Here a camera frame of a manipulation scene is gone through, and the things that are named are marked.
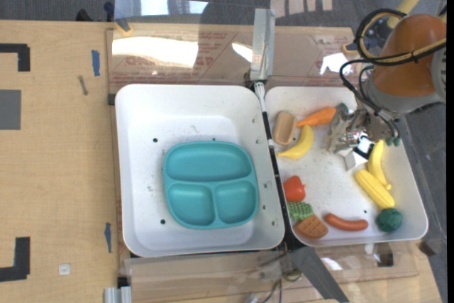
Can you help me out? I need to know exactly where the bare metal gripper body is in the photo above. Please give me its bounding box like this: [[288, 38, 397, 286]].
[[345, 108, 392, 145]]

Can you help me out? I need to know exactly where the orange carrot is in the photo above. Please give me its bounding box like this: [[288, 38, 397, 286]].
[[296, 102, 350, 128]]

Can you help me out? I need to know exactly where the yellow banana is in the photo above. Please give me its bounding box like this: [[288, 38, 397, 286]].
[[367, 138, 392, 191], [276, 123, 315, 160]]

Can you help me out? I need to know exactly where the white plastic tray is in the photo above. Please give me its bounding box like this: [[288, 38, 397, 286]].
[[114, 83, 286, 258], [264, 86, 429, 248]]

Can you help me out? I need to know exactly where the tan bread slice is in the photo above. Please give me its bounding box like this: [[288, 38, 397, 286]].
[[272, 111, 299, 147]]

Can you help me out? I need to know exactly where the yellow corn cob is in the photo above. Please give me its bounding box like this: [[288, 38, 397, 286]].
[[354, 168, 396, 209]]

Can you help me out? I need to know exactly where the red pepper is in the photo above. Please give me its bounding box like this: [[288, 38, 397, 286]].
[[282, 175, 307, 204]]

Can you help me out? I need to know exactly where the red sausage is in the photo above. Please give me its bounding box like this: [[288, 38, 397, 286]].
[[323, 212, 370, 233]]

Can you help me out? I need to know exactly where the green broccoli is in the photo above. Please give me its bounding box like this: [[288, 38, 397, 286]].
[[375, 207, 404, 233]]

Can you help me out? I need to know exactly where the orange waffle biscuit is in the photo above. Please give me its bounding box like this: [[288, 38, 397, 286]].
[[293, 213, 329, 240]]

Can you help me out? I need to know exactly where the blue divided plate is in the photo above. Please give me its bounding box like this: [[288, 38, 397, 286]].
[[162, 141, 260, 230]]

